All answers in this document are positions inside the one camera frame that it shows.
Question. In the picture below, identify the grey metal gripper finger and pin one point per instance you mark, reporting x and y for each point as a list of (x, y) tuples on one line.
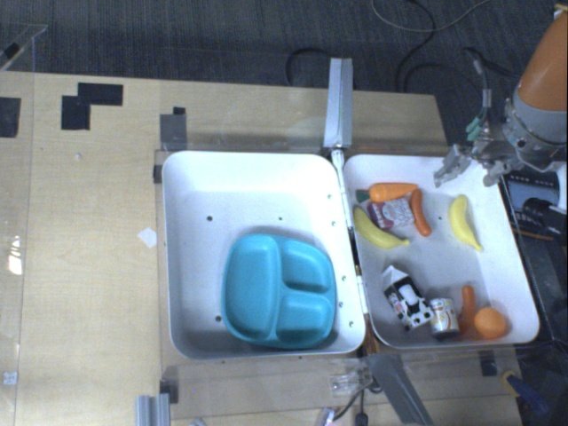
[(452, 162), (496, 173)]

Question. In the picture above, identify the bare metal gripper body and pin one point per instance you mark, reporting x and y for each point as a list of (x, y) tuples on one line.
[(497, 147)]

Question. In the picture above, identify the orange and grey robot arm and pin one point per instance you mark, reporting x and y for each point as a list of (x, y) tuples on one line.
[(548, 73)]

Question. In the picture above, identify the yellow banana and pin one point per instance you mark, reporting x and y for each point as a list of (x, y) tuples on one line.
[(377, 235), (461, 222)]

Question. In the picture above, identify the orange sausage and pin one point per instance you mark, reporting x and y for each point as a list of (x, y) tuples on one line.
[(467, 309), (419, 213)]

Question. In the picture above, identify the orange carrot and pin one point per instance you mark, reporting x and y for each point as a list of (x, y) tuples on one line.
[(392, 191)]

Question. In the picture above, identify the purple and white packet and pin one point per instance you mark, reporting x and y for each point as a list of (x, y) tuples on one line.
[(397, 213)]

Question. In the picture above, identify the white plastic tray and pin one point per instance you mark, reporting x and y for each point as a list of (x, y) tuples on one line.
[(444, 264), (248, 193)]

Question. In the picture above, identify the black and white milk carton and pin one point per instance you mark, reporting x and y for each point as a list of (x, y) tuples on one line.
[(406, 300)]

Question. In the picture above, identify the orange ball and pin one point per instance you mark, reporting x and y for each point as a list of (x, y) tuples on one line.
[(490, 323)]

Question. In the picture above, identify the white and orange can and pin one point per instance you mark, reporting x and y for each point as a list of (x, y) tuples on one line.
[(444, 317)]

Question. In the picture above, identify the blue divided plate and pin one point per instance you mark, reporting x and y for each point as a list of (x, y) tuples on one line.
[(266, 291)]

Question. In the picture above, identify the black cylinder on white bracket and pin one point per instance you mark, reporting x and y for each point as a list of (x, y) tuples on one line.
[(543, 213)]

